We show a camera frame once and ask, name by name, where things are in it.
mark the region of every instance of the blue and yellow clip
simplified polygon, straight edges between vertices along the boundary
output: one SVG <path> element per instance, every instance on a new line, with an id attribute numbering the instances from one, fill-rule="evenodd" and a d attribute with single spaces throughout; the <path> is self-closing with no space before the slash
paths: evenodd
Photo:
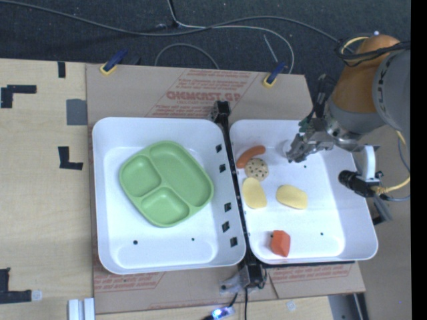
<path id="1" fill-rule="evenodd" d="M 285 62 L 281 61 L 278 66 L 269 75 L 267 75 L 266 78 L 264 78 L 262 85 L 268 89 L 271 88 L 276 83 L 277 76 L 283 71 L 284 67 Z"/>
<path id="2" fill-rule="evenodd" d="M 127 55 L 127 49 L 118 51 L 113 57 L 109 59 L 108 62 L 103 64 L 99 70 L 103 75 L 108 76 L 117 69 L 117 64 L 119 64 L 123 58 Z"/>

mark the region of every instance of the wooden surface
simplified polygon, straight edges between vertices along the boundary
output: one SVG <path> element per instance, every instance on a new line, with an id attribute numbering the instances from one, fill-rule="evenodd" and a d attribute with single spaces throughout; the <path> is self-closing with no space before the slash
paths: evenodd
<path id="1" fill-rule="evenodd" d="M 0 269 L 9 290 L 41 290 L 43 299 L 0 305 L 0 319 L 66 319 L 67 301 L 93 297 L 87 127 L 68 126 L 66 100 L 85 99 L 85 65 L 0 59 L 0 86 L 36 85 L 0 109 Z M 59 168 L 58 146 L 83 169 Z M 248 319 L 332 319 L 327 297 L 250 302 Z M 98 315 L 97 319 L 201 319 L 212 307 Z M 230 319 L 243 319 L 243 305 Z"/>

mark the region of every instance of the green plate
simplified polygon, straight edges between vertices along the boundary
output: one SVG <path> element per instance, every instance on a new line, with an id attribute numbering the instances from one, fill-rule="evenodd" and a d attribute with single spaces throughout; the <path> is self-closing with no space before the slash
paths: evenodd
<path id="1" fill-rule="evenodd" d="M 132 155 L 120 168 L 120 185 L 152 224 L 171 227 L 206 206 L 214 184 L 188 151 L 161 141 Z"/>

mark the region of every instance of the white tray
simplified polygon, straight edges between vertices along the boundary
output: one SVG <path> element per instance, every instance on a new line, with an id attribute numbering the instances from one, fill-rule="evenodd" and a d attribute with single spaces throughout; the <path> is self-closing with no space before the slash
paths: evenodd
<path id="1" fill-rule="evenodd" d="M 341 171 L 356 170 L 351 154 L 334 147 L 310 155 L 304 162 L 289 163 L 278 149 L 284 141 L 292 141 L 298 129 L 298 121 L 282 120 L 241 120 L 231 127 L 235 159 L 250 147 L 264 145 L 266 152 L 257 157 L 264 159 L 270 169 L 269 176 L 261 182 L 267 207 L 251 209 L 242 198 L 254 255 L 272 265 L 373 257 L 378 242 L 366 200 L 338 181 Z M 244 169 L 238 169 L 240 191 L 245 178 Z M 307 209 L 292 209 L 276 200 L 278 187 L 285 184 L 308 194 Z M 283 230 L 291 236 L 288 257 L 270 250 L 273 230 Z"/>
<path id="2" fill-rule="evenodd" d="M 93 128 L 99 258 L 117 274 L 235 265 L 246 252 L 221 129 L 203 119 L 102 119 Z M 210 176 L 212 200 L 194 216 L 168 228 L 138 212 L 119 183 L 119 169 L 158 141 L 175 141 Z"/>

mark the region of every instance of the cardboard box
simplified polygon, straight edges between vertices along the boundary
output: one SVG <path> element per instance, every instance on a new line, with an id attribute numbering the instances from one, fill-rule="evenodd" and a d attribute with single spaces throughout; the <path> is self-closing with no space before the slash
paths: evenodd
<path id="1" fill-rule="evenodd" d="M 230 102 L 230 123 L 240 119 L 303 119 L 312 102 L 304 76 L 279 75 L 262 85 L 267 73 L 136 67 L 120 65 L 104 76 L 99 65 L 86 65 L 89 166 L 93 237 L 93 285 L 97 314 L 165 309 L 230 302 L 220 285 L 235 267 L 114 275 L 97 257 L 91 131 L 104 117 L 206 118 L 217 100 Z M 250 300 L 271 300 L 363 292 L 357 263 L 280 267 L 268 270 L 263 289 Z M 237 302 L 243 301 L 243 295 Z"/>

